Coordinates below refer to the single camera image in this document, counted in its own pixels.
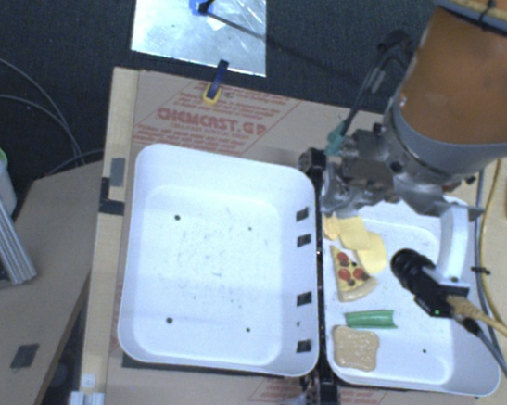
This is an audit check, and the yellow cheese slice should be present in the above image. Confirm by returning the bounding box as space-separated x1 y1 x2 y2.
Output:
335 213 374 253

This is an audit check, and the white plastic tray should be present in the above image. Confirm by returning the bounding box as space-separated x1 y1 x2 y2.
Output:
108 140 346 387
298 177 507 405

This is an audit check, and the thin black rod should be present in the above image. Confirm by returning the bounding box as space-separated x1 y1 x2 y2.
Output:
276 148 374 405

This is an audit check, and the green celery stick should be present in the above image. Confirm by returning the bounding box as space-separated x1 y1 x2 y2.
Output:
342 302 401 335

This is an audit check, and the tan bread slice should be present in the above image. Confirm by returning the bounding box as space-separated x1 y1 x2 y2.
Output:
327 323 383 374

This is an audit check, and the orange cheese piece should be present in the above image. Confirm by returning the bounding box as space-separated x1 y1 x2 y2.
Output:
320 211 346 242

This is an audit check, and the brown cardboard board red print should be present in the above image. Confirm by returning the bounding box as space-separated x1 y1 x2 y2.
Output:
91 69 507 405

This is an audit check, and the black cylinder on white bracket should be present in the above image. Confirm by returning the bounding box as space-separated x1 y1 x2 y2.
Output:
382 193 486 324

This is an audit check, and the pizza slice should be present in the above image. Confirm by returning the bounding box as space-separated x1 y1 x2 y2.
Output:
323 244 385 308

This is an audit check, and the pale yellow crisp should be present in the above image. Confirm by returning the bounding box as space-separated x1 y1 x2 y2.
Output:
353 229 391 278

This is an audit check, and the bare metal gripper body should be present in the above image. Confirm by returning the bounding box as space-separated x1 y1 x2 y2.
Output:
321 122 456 219

